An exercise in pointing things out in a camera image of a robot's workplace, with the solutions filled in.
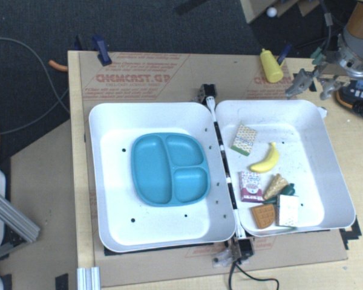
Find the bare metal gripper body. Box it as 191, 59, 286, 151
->
316, 50, 363, 80

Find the yellow squeeze bottle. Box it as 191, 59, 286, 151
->
259, 48, 284, 84

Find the green and white carton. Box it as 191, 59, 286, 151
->
230, 124, 258, 157

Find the white plastic tray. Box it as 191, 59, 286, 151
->
88, 101, 238, 252
214, 99, 357, 238

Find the yellow banana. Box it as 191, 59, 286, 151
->
249, 141, 281, 174

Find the thin black and white rod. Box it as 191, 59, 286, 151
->
206, 95, 243, 240

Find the dark green bottle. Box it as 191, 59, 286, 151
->
262, 183, 297, 205

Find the beige waffle cone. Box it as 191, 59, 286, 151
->
263, 173, 289, 201

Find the pink and white carton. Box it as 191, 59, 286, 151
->
238, 170, 265, 204

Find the brown cardboard board red print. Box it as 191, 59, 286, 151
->
77, 51, 349, 288

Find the orange waffle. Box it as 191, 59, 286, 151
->
250, 204, 276, 230

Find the blue divided plate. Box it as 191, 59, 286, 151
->
130, 132, 211, 208

